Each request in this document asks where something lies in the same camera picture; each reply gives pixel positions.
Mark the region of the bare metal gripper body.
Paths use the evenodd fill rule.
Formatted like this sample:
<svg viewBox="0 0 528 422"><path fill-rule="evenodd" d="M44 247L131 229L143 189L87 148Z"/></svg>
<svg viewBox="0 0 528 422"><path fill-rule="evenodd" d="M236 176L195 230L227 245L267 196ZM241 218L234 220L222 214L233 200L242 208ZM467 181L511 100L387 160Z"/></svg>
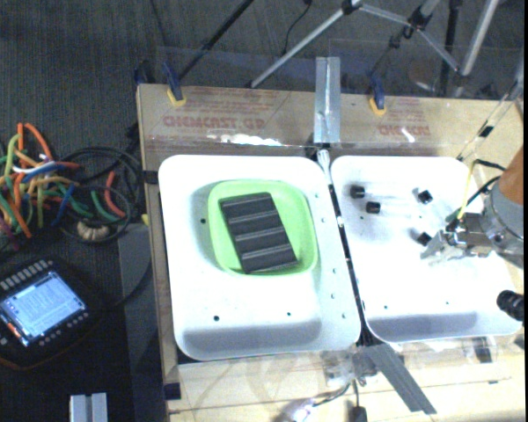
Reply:
<svg viewBox="0 0 528 422"><path fill-rule="evenodd" d="M486 257L493 251L505 258L524 257L524 237L489 212L464 213L444 228L444 239L467 256Z"/></svg>

